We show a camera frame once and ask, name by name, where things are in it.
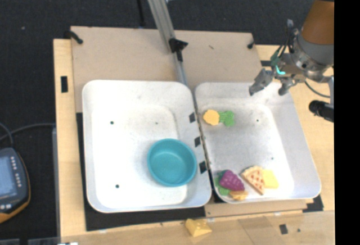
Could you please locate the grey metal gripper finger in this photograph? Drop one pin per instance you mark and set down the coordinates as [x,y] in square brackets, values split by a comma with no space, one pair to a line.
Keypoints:
[286,85]
[261,81]

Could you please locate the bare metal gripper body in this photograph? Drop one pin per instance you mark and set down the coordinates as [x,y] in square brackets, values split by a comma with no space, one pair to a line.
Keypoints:
[295,68]

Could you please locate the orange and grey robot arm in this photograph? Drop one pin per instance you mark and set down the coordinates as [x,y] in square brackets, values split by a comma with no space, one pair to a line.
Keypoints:
[319,24]

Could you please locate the green broccoli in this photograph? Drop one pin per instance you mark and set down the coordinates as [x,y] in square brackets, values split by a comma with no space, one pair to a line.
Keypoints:
[228,118]

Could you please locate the yellow flower-shaped biscuit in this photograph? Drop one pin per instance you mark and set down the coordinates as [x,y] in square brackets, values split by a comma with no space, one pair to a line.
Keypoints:
[211,117]

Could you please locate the white plastic tray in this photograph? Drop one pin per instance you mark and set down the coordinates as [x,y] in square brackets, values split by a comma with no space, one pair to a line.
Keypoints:
[247,142]
[126,154]

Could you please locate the yellow butter block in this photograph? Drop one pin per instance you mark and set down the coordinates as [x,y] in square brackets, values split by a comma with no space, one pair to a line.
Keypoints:
[270,179]

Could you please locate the pizza slice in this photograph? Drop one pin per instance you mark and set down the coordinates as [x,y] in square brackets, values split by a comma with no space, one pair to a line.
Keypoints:
[254,179]

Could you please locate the purple grapes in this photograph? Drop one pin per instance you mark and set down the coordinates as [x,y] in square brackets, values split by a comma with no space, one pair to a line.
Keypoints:
[232,180]

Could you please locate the green lettuce leaf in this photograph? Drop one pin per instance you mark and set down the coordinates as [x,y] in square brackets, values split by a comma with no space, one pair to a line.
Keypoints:
[220,189]

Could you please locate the yellow-orange cheese piece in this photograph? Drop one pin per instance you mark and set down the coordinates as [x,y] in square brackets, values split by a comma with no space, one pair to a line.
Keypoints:
[239,195]

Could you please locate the teal bowl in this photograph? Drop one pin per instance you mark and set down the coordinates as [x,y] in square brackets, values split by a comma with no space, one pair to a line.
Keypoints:
[171,162]

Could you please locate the brown cardboard board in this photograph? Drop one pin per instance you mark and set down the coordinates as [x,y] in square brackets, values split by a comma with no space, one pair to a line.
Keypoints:
[126,55]

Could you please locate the yellow cheese wedge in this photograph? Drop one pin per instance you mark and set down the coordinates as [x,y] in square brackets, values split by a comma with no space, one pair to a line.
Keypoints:
[198,227]

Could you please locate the black cylinder on white bracket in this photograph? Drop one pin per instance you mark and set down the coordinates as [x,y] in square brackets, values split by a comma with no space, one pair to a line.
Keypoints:
[322,109]

